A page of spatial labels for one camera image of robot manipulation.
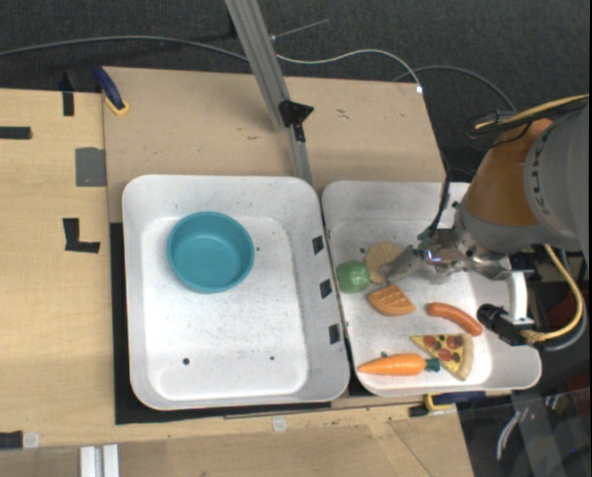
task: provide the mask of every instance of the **yellow cable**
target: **yellow cable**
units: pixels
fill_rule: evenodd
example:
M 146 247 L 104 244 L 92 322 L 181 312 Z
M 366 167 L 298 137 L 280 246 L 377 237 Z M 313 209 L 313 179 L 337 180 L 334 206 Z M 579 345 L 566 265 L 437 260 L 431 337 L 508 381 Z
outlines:
M 516 120 L 521 120 L 522 118 L 528 118 L 528 117 L 536 115 L 537 113 L 541 113 L 542 111 L 546 111 L 546 110 L 554 108 L 556 106 L 567 104 L 568 102 L 573 102 L 575 100 L 589 98 L 589 96 L 590 96 L 589 93 L 584 93 L 582 95 L 574 95 L 572 97 L 565 97 L 563 99 L 557 99 L 557 100 L 552 100 L 550 102 L 545 102 L 544 104 L 540 104 L 539 106 L 535 106 L 530 109 L 526 109 L 526 110 L 522 111 L 521 113 L 517 113 L 516 115 L 509 116 L 505 120 L 502 120 L 501 123 L 510 123 L 510 122 L 513 122 Z M 478 123 L 477 125 L 475 125 L 475 129 L 479 130 L 483 127 L 486 127 L 488 125 L 493 125 L 496 123 L 497 123 L 496 120 L 489 120 L 487 122 L 481 122 L 481 123 Z
M 552 247 L 550 247 L 548 244 L 545 244 L 543 247 L 545 247 L 545 250 L 549 254 L 552 263 L 554 263 L 554 266 L 558 269 L 563 278 L 567 281 L 567 284 L 570 286 L 572 293 L 574 293 L 574 298 L 576 299 L 576 313 L 574 314 L 574 318 L 570 323 L 568 323 L 562 329 L 555 330 L 553 332 L 536 332 L 533 330 L 521 331 L 521 335 L 524 336 L 529 343 L 541 343 L 543 341 L 547 341 L 549 339 L 557 338 L 559 336 L 567 334 L 569 331 L 571 331 L 574 327 L 578 325 L 578 322 L 581 320 L 581 316 L 583 316 L 584 310 L 583 295 L 581 295 L 581 292 L 578 289 L 576 282 L 574 282 L 574 279 L 572 278 L 570 273 L 565 269 L 561 261 L 558 259 L 558 257 L 552 250 Z

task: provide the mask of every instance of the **gray tape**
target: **gray tape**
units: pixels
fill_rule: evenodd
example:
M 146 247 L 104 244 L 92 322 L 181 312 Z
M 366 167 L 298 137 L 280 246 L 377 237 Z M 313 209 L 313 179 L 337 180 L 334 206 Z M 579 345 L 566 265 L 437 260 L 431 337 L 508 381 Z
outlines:
M 106 185 L 106 154 L 94 147 L 75 150 L 75 184 L 78 187 Z

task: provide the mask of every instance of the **toy carrot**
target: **toy carrot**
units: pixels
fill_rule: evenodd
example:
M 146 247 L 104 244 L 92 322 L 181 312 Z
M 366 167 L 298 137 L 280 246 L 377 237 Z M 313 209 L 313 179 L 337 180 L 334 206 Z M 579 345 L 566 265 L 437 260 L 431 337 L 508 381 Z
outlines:
M 358 366 L 358 371 L 368 375 L 409 377 L 422 371 L 439 371 L 439 359 L 424 359 L 418 354 L 396 354 L 382 357 Z

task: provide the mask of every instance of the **blue clamp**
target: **blue clamp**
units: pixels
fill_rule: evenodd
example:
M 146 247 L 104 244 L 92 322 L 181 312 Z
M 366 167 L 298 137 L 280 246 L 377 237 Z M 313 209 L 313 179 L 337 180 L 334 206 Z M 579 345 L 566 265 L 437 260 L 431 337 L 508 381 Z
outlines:
M 102 68 L 93 68 L 93 77 L 101 86 L 102 91 L 106 95 L 104 102 L 106 105 L 118 116 L 124 115 L 128 112 L 128 103 L 122 98 L 108 73 Z

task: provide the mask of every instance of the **toy sausage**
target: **toy sausage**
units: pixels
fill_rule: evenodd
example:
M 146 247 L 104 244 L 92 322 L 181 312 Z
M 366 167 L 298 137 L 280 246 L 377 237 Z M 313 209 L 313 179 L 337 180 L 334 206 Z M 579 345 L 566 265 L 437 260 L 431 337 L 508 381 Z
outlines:
M 426 308 L 426 312 L 431 316 L 439 316 L 459 325 L 471 336 L 479 336 L 484 327 L 475 318 L 462 311 L 459 307 L 445 304 L 443 302 L 431 302 Z

